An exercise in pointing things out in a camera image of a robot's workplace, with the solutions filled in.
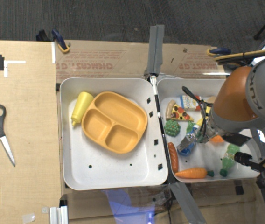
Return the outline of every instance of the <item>yellow bottle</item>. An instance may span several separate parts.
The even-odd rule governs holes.
[[[80,124],[87,108],[91,104],[93,96],[87,92],[81,92],[77,97],[75,108],[71,115],[72,126]]]

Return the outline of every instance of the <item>gray carpet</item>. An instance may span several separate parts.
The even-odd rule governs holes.
[[[35,41],[44,29],[64,39],[149,42],[150,26],[165,25],[164,43],[256,50],[265,0],[0,0],[0,40]]]

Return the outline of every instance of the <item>scissor blade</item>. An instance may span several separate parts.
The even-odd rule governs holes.
[[[1,140],[1,142],[5,148],[5,151],[9,157],[10,161],[12,162],[13,166],[15,166],[14,158],[12,156],[12,152],[11,152],[11,149],[10,149],[10,146],[8,144],[8,140],[7,140],[6,136],[1,137],[0,140]]]

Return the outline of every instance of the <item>toy carrot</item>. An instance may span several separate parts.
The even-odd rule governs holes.
[[[211,138],[210,141],[214,142],[214,143],[222,143],[222,142],[224,142],[223,138],[220,135],[217,135],[217,136]]]
[[[205,168],[189,168],[175,173],[180,178],[205,178],[207,175],[213,177],[213,170],[207,171]]]

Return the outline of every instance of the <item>green bottle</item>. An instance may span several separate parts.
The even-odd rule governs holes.
[[[222,169],[220,175],[226,177],[230,168],[236,163],[234,160],[235,153],[240,151],[240,147],[234,144],[229,144],[226,153],[222,159]]]

